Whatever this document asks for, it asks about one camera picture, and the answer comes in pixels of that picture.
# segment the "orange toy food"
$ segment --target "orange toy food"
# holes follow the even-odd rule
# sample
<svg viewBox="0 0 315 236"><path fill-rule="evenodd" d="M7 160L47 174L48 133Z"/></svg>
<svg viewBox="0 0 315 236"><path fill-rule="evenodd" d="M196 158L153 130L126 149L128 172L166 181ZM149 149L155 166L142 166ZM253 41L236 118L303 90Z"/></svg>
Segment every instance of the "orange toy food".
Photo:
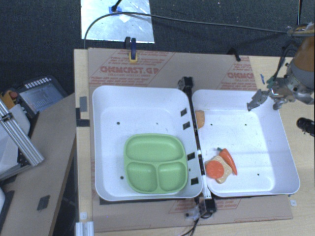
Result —
<svg viewBox="0 0 315 236"><path fill-rule="evenodd" d="M212 160L206 165L206 173L208 177L218 179L224 174L224 167L222 163Z"/></svg>
<svg viewBox="0 0 315 236"><path fill-rule="evenodd" d="M195 111L196 114L196 120L197 120L197 126L198 128L202 128L205 124L205 112L202 110Z"/></svg>
<svg viewBox="0 0 315 236"><path fill-rule="evenodd" d="M224 161L232 168L233 173L237 175L237 169L236 169L234 160L231 154L228 152L228 150L225 148L224 149L218 148L218 150L221 150L219 153L219 156L224 159Z"/></svg>

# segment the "desk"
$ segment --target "desk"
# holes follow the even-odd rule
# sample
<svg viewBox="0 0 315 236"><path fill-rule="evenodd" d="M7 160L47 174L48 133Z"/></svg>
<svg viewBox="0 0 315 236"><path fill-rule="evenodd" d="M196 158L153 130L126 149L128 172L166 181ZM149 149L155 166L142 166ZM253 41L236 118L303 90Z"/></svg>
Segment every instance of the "desk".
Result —
<svg viewBox="0 0 315 236"><path fill-rule="evenodd" d="M250 57L257 87L264 89L260 74L270 78L277 67L277 57ZM80 107L80 95L88 92L88 51L75 50L75 90L76 107ZM292 155L301 181L299 191L291 196L297 206L292 207L292 220L233 223L222 225L198 226L194 235L311 235L315 230L315 187L314 187L314 138L303 134L296 126L300 117L314 119L314 106L306 106L300 102L288 103L280 109L284 129L290 144ZM89 119L89 108L81 113L81 119ZM89 128L77 128L78 151L78 190L79 212L85 212L86 218L81 222L92 221L91 194L91 152ZM95 233L96 236L161 236L181 235L190 227L174 227L162 229L133 230L120 232Z"/></svg>
<svg viewBox="0 0 315 236"><path fill-rule="evenodd" d="M40 113L31 140L45 160L3 186L14 191L1 236L51 236L74 155L74 95ZM37 210L42 197L47 207Z"/></svg>

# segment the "green plate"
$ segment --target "green plate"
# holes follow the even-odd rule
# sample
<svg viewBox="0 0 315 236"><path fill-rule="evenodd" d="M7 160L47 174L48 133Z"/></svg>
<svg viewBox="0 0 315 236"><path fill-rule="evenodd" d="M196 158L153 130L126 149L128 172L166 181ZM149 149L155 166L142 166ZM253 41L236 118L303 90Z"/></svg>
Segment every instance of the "green plate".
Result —
<svg viewBox="0 0 315 236"><path fill-rule="evenodd" d="M137 192L178 192L187 183L185 148L174 136L139 134L125 143L124 167L128 184Z"/></svg>

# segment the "orange carrot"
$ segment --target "orange carrot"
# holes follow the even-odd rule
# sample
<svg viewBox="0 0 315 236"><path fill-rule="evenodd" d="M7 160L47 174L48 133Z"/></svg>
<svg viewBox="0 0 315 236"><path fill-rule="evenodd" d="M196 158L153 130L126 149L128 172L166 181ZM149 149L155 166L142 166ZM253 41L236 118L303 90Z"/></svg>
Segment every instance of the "orange carrot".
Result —
<svg viewBox="0 0 315 236"><path fill-rule="evenodd" d="M228 150L225 148L224 149L218 148L218 150L221 150L219 153L219 156L224 159L224 161L232 168L233 173L237 175L237 169L236 169L234 160L231 154L228 152Z"/></svg>
<svg viewBox="0 0 315 236"><path fill-rule="evenodd" d="M224 174L224 167L222 163L212 160L206 165L206 173L208 177L218 179Z"/></svg>

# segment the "black tape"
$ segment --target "black tape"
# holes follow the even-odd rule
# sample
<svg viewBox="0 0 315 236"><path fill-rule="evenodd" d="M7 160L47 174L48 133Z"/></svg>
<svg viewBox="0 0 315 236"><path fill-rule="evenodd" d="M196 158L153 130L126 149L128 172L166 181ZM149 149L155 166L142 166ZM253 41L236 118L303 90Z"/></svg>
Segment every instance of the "black tape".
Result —
<svg viewBox="0 0 315 236"><path fill-rule="evenodd" d="M198 184L198 183L199 183L199 180L198 180L197 177L192 178L192 179L190 180L190 184L191 184L191 185Z"/></svg>
<svg viewBox="0 0 315 236"><path fill-rule="evenodd" d="M198 155L198 159L199 159L199 167L200 167L201 174L205 175L205 169L203 167L203 160L202 160L201 154Z"/></svg>
<svg viewBox="0 0 315 236"><path fill-rule="evenodd" d="M43 210L47 208L48 203L49 203L50 195L47 195L45 197L40 198L37 206L37 210Z"/></svg>
<svg viewBox="0 0 315 236"><path fill-rule="evenodd" d="M185 108L184 110L181 110L181 116L184 116L185 114L187 114L187 108Z"/></svg>
<svg viewBox="0 0 315 236"><path fill-rule="evenodd" d="M75 109L75 116L76 116L76 120L77 120L77 127L89 127L90 126L90 120L81 119L80 108Z"/></svg>
<svg viewBox="0 0 315 236"><path fill-rule="evenodd" d="M186 122L186 123L183 124L183 129L184 130L189 128L189 127L190 127L190 122Z"/></svg>
<svg viewBox="0 0 315 236"><path fill-rule="evenodd" d="M195 158L195 152L190 153L190 154L187 155L187 161L192 160L194 158Z"/></svg>

